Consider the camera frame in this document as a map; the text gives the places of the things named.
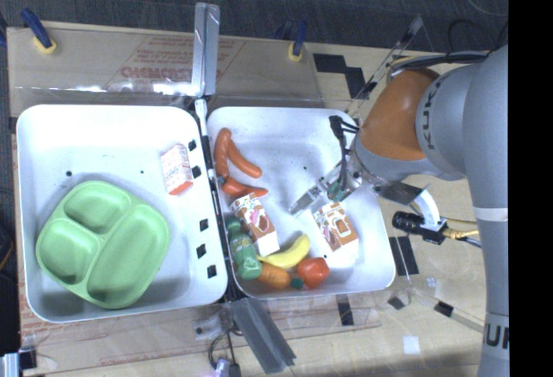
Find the hot dog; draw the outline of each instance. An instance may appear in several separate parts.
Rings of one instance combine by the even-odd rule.
[[[232,164],[234,164],[236,168],[247,174],[249,177],[254,177],[256,179],[261,177],[261,168],[259,168],[257,165],[254,165],[252,162],[242,156],[242,153],[236,147],[236,144],[232,139],[228,143],[226,154],[228,155],[228,158],[231,160]]]
[[[234,198],[244,197],[249,193],[255,193],[257,197],[263,197],[269,192],[269,190],[265,188],[244,185],[230,176],[225,179],[225,183],[223,183],[221,189]]]
[[[213,150],[213,155],[215,158],[215,174],[217,177],[222,177],[226,179],[230,175],[228,170],[228,147],[232,139],[231,130],[228,128],[221,128],[219,134],[217,135],[217,140],[215,140],[215,148]]]

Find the small carton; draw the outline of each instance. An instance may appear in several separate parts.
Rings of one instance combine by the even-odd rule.
[[[163,177],[167,191],[178,195],[194,183],[188,151],[183,144],[176,144],[162,154]]]
[[[348,251],[357,252],[359,237],[339,202],[328,203],[316,211],[314,217],[332,252],[345,246]]]
[[[254,193],[236,199],[231,203],[230,209],[247,228],[248,235],[261,257],[280,249],[275,227]]]

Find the toy food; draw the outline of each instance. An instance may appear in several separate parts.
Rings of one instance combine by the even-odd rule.
[[[297,265],[297,273],[308,288],[314,289],[327,278],[330,269],[323,257],[316,257],[302,260]]]
[[[275,227],[254,193],[239,197],[231,203],[230,209],[248,231],[260,256],[268,256],[280,249]]]
[[[261,274],[261,263],[257,260],[256,249],[250,236],[242,231],[242,225],[237,217],[226,220],[229,246],[232,259],[238,267],[238,275],[243,280],[253,280]]]
[[[225,183],[223,183],[221,189],[232,198],[244,197],[249,193],[254,193],[257,197],[263,197],[269,192],[269,190],[265,188],[244,185],[230,176],[225,179]]]
[[[271,288],[283,290],[290,285],[292,277],[283,268],[263,263],[261,275],[257,280],[263,284],[267,284]]]
[[[232,139],[228,144],[227,154],[232,164],[240,171],[247,174],[249,177],[254,177],[258,179],[263,174],[261,168],[259,168],[257,165],[254,165],[252,162],[242,156],[242,153],[236,147],[236,144],[232,141]]]
[[[178,195],[194,183],[194,175],[188,160],[188,151],[183,144],[176,144],[162,154],[162,169],[165,186],[171,195]]]
[[[352,255],[356,255],[359,237],[339,202],[325,205],[314,217],[332,252],[347,246],[345,251],[352,251]]]
[[[231,142],[231,130],[228,128],[222,128],[215,140],[215,148],[213,154],[215,157],[215,174],[217,177],[226,179],[229,175],[228,169],[228,145]]]
[[[300,263],[308,255],[309,245],[309,237],[306,234],[302,234],[294,240],[292,246],[287,250],[275,252],[266,257],[259,257],[259,260],[284,269],[291,268]]]

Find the toy banana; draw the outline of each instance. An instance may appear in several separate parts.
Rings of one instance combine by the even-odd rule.
[[[266,257],[257,256],[262,262],[268,263],[274,266],[280,266],[283,269],[291,268],[300,263],[309,252],[309,237],[306,234],[302,234],[296,240],[290,248],[285,251],[275,252]]]

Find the green plate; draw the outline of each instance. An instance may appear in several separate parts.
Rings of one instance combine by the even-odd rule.
[[[148,289],[170,239],[155,208],[108,182],[90,181],[56,207],[36,241],[36,258],[57,283],[115,310]]]

